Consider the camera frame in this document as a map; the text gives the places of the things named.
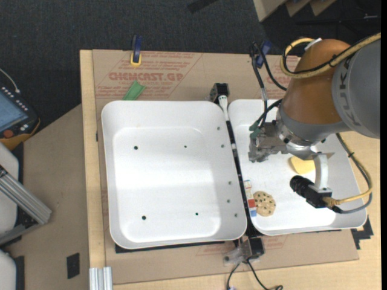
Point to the white plastic tray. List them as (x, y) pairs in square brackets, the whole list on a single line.
[(290, 216), (169, 174)]

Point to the white red and blue carton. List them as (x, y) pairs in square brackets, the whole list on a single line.
[(250, 199)]

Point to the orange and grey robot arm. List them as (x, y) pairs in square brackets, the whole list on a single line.
[(314, 101)]

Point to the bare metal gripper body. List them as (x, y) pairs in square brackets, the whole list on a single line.
[(272, 140)]

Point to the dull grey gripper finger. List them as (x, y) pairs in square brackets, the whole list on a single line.
[(254, 154), (264, 156)]

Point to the thin black and white rod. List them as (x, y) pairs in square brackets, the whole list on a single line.
[(233, 143)]

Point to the chocolate chip biscuit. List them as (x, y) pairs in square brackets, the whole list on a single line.
[(264, 203)]

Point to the black cylinder on white bracket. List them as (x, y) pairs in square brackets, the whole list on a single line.
[(306, 189)]

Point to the pale yellow chip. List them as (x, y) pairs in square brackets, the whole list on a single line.
[(300, 165)]

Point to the brown cardboard board, red print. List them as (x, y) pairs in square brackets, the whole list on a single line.
[(169, 71)]

